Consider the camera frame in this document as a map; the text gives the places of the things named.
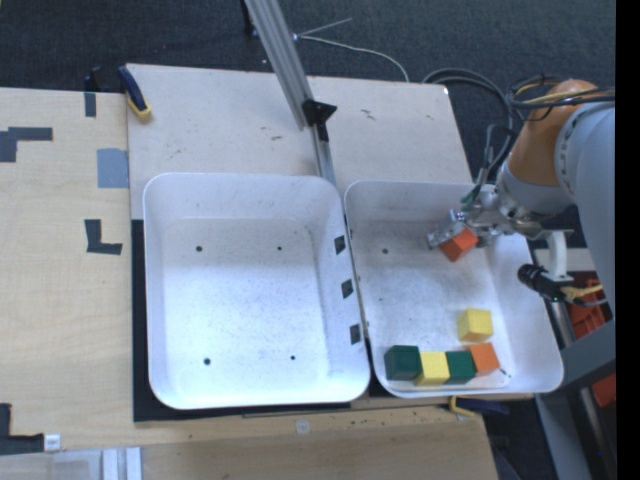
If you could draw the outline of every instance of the red object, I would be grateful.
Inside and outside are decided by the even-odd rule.
[[[587,287],[592,287],[600,284],[597,279],[587,279]],[[604,297],[602,291],[590,293],[585,295],[583,299],[587,302],[594,302]],[[576,339],[580,339],[583,336],[595,331],[601,325],[604,325],[607,320],[610,310],[603,305],[584,307],[577,306],[576,304],[567,304],[567,312],[569,313],[569,319],[573,327],[573,333]],[[593,397],[596,399],[598,405],[602,408],[608,407],[616,401],[616,374],[611,375],[594,382],[591,385],[593,391]]]
[[[439,245],[440,250],[451,261],[456,261],[467,254],[478,243],[478,237],[469,228],[464,228],[451,240]]]

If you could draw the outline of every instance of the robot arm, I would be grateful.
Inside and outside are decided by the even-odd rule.
[[[602,98],[560,104],[572,94],[596,91],[588,82],[567,80],[538,98],[556,106],[531,112],[495,185],[478,185],[459,211],[452,210],[427,235],[430,247],[468,228],[478,237],[480,247],[503,233],[519,233],[530,240],[546,239],[553,253],[566,245],[564,234],[545,229],[543,223],[576,205],[603,291],[615,311],[615,102]],[[525,278],[532,271],[523,269],[518,275],[531,286],[532,278]],[[549,294],[552,287],[551,292],[559,294],[559,287],[571,281],[566,276],[562,279],[563,274],[562,268],[551,275],[545,273],[547,279],[542,281],[548,286],[539,291]]]

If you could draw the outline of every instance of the toy block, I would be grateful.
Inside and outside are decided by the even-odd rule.
[[[454,350],[445,352],[449,365],[449,380],[444,384],[466,384],[476,376],[473,357],[468,350]]]
[[[438,247],[451,261],[457,261],[473,249],[478,241],[478,237],[473,234],[473,231],[464,228],[462,232]]]
[[[488,375],[500,368],[500,361],[492,343],[476,343],[469,345],[467,350],[471,352],[477,375]]]
[[[449,380],[449,364],[444,352],[420,352],[422,371],[413,379],[416,386],[439,386]]]
[[[493,334],[491,311],[488,309],[467,308],[457,319],[460,341],[479,343]]]
[[[394,345],[384,354],[387,380],[413,380],[422,371],[420,352],[414,345]]]

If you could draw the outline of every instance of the green block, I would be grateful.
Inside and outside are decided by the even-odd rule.
[[[445,352],[451,377],[445,384],[466,384],[476,376],[476,366],[473,356],[468,350]]]
[[[394,345],[384,354],[387,380],[413,380],[422,371],[420,351],[414,345]]]

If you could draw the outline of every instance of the metal rod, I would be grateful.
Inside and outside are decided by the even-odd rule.
[[[313,94],[305,75],[293,35],[280,9],[278,0],[244,0],[251,14],[258,37],[264,45],[280,86],[284,91],[293,117],[302,130],[310,126],[303,111],[306,101],[313,101]],[[335,174],[324,123],[313,125],[314,151],[318,173],[334,185]]]

